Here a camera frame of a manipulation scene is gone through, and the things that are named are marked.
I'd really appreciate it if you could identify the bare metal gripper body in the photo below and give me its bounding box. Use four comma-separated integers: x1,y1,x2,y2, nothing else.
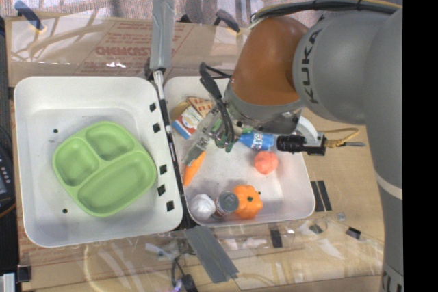
201,107,303,147

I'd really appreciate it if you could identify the orange carrot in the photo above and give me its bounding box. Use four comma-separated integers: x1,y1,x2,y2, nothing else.
183,150,207,187

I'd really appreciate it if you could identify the white blue red carton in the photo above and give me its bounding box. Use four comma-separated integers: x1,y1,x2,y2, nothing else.
170,105,205,140

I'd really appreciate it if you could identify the blue bottle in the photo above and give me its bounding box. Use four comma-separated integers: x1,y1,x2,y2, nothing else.
237,129,276,152

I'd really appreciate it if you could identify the thin black and white rod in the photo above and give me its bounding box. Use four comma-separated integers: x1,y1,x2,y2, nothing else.
153,70,192,228

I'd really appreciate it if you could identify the pink round fruit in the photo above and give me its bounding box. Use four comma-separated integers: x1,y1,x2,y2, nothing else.
254,150,279,176

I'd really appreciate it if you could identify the tan pizza slice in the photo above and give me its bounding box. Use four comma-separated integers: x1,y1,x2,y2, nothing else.
187,96,215,119

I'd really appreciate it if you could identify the tan bread piece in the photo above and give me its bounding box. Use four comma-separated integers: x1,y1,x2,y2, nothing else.
170,100,190,121

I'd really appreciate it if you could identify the white plastic tray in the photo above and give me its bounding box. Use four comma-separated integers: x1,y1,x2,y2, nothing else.
13,75,185,248
163,75,316,228

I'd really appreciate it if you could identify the white garlic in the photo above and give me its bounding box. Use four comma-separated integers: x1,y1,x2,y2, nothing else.
190,193,217,222

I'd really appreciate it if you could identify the red and white can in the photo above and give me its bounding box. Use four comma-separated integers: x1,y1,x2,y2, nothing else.
211,190,240,220

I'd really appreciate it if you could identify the orange pumpkin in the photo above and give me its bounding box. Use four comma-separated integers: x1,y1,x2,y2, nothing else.
232,184,264,220

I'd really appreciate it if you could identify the green divided plate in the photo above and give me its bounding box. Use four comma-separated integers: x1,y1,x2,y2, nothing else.
52,120,158,218

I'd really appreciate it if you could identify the brown cardboard board red print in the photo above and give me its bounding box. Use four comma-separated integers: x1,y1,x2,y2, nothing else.
5,13,386,292

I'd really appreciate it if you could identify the black cylinder on white bracket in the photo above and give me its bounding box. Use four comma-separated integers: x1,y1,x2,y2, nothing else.
276,115,326,157

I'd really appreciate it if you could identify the black block with thin wires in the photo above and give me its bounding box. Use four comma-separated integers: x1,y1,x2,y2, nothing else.
180,274,198,292

